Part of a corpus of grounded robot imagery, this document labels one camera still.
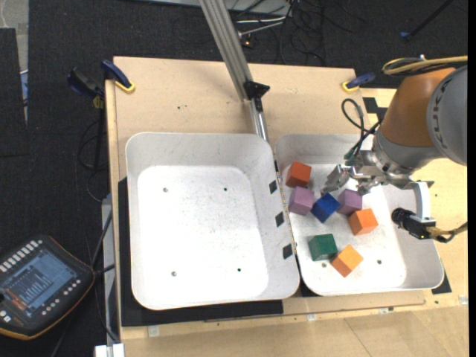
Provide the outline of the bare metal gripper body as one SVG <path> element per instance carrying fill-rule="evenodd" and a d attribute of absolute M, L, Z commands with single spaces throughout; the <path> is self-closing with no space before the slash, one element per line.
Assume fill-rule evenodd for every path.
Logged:
<path fill-rule="evenodd" d="M 376 186 L 393 185 L 405 189 L 411 183 L 411 156 L 406 152 L 361 150 L 347 160 L 350 175 L 358 181 L 374 180 Z"/>

